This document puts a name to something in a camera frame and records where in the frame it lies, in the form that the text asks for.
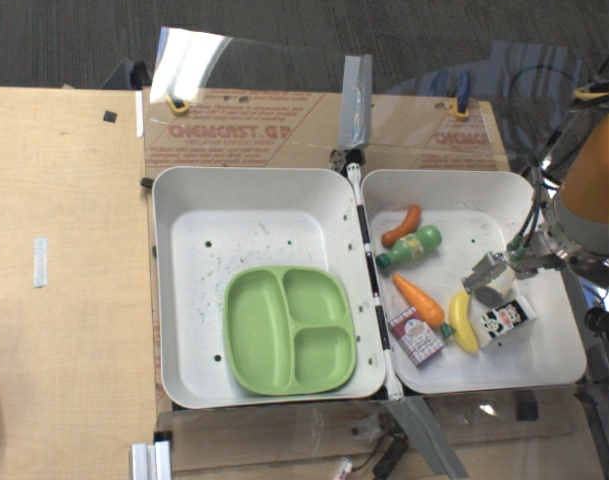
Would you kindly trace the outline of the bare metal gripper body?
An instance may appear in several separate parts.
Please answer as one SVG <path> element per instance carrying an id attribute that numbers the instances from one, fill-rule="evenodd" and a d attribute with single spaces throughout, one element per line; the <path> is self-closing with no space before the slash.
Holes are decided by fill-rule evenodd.
<path id="1" fill-rule="evenodd" d="M 585 280 L 608 280 L 609 225 L 576 216 L 547 216 L 529 245 L 522 240 L 504 257 L 520 279 L 540 269 L 568 269 Z"/>

